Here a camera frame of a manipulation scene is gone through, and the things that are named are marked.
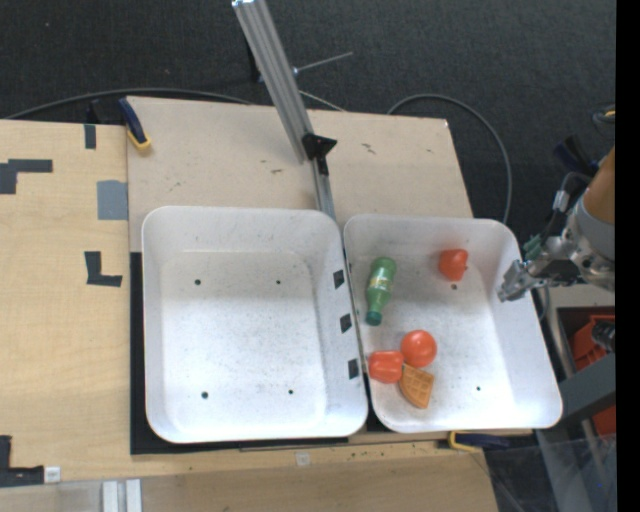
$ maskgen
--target black clip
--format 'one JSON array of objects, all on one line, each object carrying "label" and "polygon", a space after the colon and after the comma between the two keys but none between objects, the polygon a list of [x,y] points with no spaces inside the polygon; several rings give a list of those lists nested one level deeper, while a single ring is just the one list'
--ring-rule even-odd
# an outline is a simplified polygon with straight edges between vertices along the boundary
[{"label": "black clip", "polygon": [[310,160],[315,159],[320,167],[320,174],[329,176],[329,167],[327,166],[326,156],[338,143],[337,140],[321,137],[313,133],[307,133],[302,137],[302,145]]}]

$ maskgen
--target black tape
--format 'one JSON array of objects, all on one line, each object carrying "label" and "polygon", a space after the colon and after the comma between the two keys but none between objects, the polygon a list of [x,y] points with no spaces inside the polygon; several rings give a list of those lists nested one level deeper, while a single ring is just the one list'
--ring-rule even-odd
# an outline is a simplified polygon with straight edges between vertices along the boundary
[{"label": "black tape", "polygon": [[53,160],[9,159],[9,167],[16,172],[53,172]]},{"label": "black tape", "polygon": [[9,164],[0,164],[0,194],[15,194],[18,176]]},{"label": "black tape", "polygon": [[122,276],[102,275],[102,255],[100,251],[85,251],[84,258],[87,262],[87,284],[116,287],[122,284]]},{"label": "black tape", "polygon": [[340,288],[344,284],[344,271],[338,270],[333,273],[333,285],[336,289]]},{"label": "black tape", "polygon": [[10,159],[0,164],[0,194],[16,193],[19,172],[53,172],[53,161]]},{"label": "black tape", "polygon": [[349,361],[349,379],[355,379],[358,375],[360,375],[360,368],[358,367],[358,360],[352,359]]},{"label": "black tape", "polygon": [[340,329],[343,333],[347,332],[351,328],[351,325],[353,324],[351,323],[351,315],[349,313],[340,318]]},{"label": "black tape", "polygon": [[9,465],[11,436],[0,436],[0,487],[19,487],[44,483],[44,466],[12,468]]},{"label": "black tape", "polygon": [[92,124],[84,125],[85,149],[96,149],[96,127]]}]

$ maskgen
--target white tray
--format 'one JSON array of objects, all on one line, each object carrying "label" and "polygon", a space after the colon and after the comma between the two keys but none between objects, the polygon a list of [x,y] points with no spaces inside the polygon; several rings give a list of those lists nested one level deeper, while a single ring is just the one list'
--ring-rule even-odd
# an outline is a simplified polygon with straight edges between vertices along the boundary
[{"label": "white tray", "polygon": [[[345,226],[347,259],[364,356],[399,350],[405,333],[429,331],[438,343],[429,407],[419,409],[397,384],[370,381],[380,421],[402,433],[546,428],[562,400],[530,294],[501,303],[496,289],[518,244],[503,224],[483,219],[357,215]],[[453,287],[438,271],[445,249],[469,253]],[[378,256],[398,270],[382,324],[365,323],[365,290]]]},{"label": "white tray", "polygon": [[142,251],[146,413],[160,437],[341,437],[363,425],[367,397],[332,219],[166,206],[146,217]]}]

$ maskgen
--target waffle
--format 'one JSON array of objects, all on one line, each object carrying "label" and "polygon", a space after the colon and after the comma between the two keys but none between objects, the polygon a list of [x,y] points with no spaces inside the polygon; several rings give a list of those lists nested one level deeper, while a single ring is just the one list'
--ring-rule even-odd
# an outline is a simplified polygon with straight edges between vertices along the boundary
[{"label": "waffle", "polygon": [[426,409],[429,405],[429,398],[431,398],[434,380],[435,377],[432,374],[405,363],[399,382],[400,390],[413,405],[420,409]]}]

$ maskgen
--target red pepper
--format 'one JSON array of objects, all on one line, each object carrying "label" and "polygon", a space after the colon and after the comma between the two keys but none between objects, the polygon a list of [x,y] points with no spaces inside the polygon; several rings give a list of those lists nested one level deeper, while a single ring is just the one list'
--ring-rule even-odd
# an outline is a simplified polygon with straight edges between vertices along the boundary
[{"label": "red pepper", "polygon": [[467,270],[469,253],[464,249],[449,249],[440,253],[438,270],[450,281],[460,281]]},{"label": "red pepper", "polygon": [[380,350],[369,356],[369,377],[394,384],[402,377],[404,355],[399,350]]}]

